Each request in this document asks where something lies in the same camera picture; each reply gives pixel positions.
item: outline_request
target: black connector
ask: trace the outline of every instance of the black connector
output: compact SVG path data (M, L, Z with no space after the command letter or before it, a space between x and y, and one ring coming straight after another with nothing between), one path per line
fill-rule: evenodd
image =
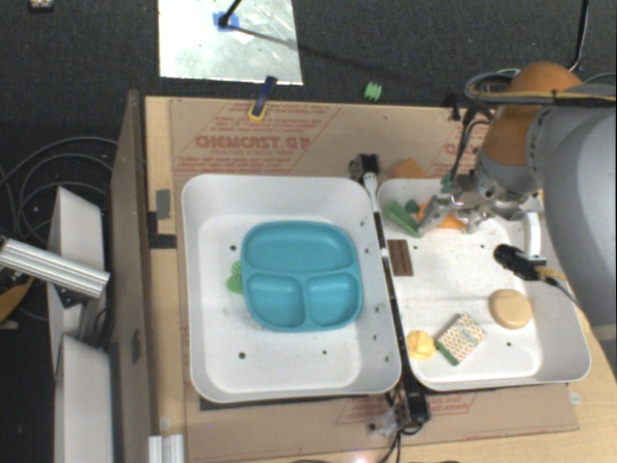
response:
M527 282L540 280L540 273L536 271L537 266L547 264L545 260L529 260L521 256L523 251L511 245L501 244L495 248L493 256L495 260L505 269L509 269L516 276Z

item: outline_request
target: teal plate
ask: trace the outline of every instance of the teal plate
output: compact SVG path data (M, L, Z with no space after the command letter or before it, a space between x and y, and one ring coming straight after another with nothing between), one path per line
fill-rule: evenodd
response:
M247 307L275 331L325 331L346 326L362 308L356 248L341 229L284 221L252 228L242 243Z

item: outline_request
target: black carpet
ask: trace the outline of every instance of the black carpet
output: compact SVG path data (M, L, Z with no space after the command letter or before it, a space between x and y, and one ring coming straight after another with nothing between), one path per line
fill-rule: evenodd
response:
M539 60L567 66L580 2L293 0L305 85L279 86L276 99L361 102L364 86L375 81L384 103L439 105L479 72ZM616 14L617 0L591 0L582 78L615 70ZM0 0L0 166L9 172L34 150L76 135L117 138L131 88L142 95L241 98L258 91L255 85L162 79L157 61L157 0L56 0L50 14L30 13L27 0ZM114 150L78 143L53 151L59 152L111 162ZM44 155L10 178L17 198L40 159ZM24 193L77 178L104 187L108 174L87 161L63 159L41 167ZM52 192L26 207L33 226L49 217ZM88 189L76 192L105 204ZM11 225L0 187L0 226ZM45 314L41 292L24 307ZM17 331L0 331L0 459L52 461L46 325L23 313L13 319Z

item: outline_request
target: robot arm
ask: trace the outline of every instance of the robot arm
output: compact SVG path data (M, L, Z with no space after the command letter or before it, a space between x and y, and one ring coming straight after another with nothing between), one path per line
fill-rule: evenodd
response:
M581 84L546 63L522 70L506 93L565 90L615 96L614 86ZM559 263L615 369L614 102L500 106L475 169L454 179L452 194L472 231L478 221L470 215L521 218L520 204L541 188Z

